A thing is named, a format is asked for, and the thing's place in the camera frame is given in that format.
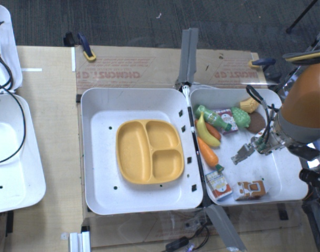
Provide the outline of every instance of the orange carrot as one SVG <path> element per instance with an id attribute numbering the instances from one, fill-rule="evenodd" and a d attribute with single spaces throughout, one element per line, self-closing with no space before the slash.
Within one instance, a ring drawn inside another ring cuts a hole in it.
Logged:
<path id="1" fill-rule="evenodd" d="M 217 129 L 212 126 L 211 124 L 209 124 L 208 122 L 206 122 L 206 127 L 208 132 L 215 138 L 217 138 L 219 141 L 221 141 L 222 135 L 217 131 Z"/>
<path id="2" fill-rule="evenodd" d="M 200 149 L 200 152 L 206 161 L 206 163 L 212 167 L 215 168 L 218 164 L 218 157 L 214 153 L 214 151 L 206 144 L 200 137 L 197 137 L 198 146 Z"/>

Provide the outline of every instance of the toy carrot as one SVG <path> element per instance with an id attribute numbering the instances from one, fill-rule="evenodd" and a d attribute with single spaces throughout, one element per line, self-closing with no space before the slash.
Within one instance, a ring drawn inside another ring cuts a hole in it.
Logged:
<path id="1" fill-rule="evenodd" d="M 197 137 L 197 142 L 200 152 L 206 163 L 211 168 L 216 169 L 218 172 L 223 171 L 224 167 L 218 164 L 218 156 L 214 153 L 214 151 L 200 137 Z"/>
<path id="2" fill-rule="evenodd" d="M 206 127 L 207 127 L 207 130 L 209 131 L 209 133 L 217 138 L 219 141 L 221 141 L 221 138 L 222 138 L 222 135 L 217 131 L 217 129 L 212 126 L 211 124 L 209 124 L 208 122 L 206 122 Z"/>

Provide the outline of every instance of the yellow cable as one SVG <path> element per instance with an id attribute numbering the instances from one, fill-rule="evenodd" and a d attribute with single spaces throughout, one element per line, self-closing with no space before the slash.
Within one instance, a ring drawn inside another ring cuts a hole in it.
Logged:
<path id="1" fill-rule="evenodd" d="M 301 56 L 296 56 L 292 58 L 287 58 L 285 59 L 286 61 L 299 61 L 299 60 L 305 60 L 305 59 L 311 59 L 311 58 L 317 58 L 320 57 L 320 52 L 318 53 L 312 53 L 312 54 L 307 54 L 307 55 L 301 55 Z"/>

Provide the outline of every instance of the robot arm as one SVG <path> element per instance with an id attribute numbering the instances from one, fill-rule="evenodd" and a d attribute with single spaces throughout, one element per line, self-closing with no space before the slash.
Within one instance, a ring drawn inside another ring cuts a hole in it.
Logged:
<path id="1" fill-rule="evenodd" d="M 264 100 L 261 103 L 267 111 Z M 280 110 L 272 108 L 267 116 L 268 126 L 264 133 L 253 137 L 251 143 L 245 144 L 231 158 L 234 164 L 245 160 L 255 150 L 268 155 L 284 147 L 307 161 L 318 157 L 320 152 L 307 145 L 320 139 L 320 64 L 308 66 L 294 83 Z"/>

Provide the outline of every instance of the wooden surface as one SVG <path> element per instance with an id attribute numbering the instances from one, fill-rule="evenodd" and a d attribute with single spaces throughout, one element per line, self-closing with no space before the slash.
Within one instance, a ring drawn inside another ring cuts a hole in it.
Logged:
<path id="1" fill-rule="evenodd" d="M 76 77 L 71 69 L 71 49 L 18 46 L 18 54 L 22 68 L 42 68 L 24 71 L 23 86 L 17 93 L 31 110 L 47 190 L 38 204 L 14 210 L 13 233 L 5 240 L 4 251 L 68 251 L 66 236 L 80 232 L 83 222 Z M 248 251 L 315 251 L 306 215 L 301 205 L 297 209 L 300 223 L 294 227 L 241 233 Z M 164 243 L 151 243 L 93 251 L 163 249 Z M 200 251 L 228 250 L 216 235 Z"/>

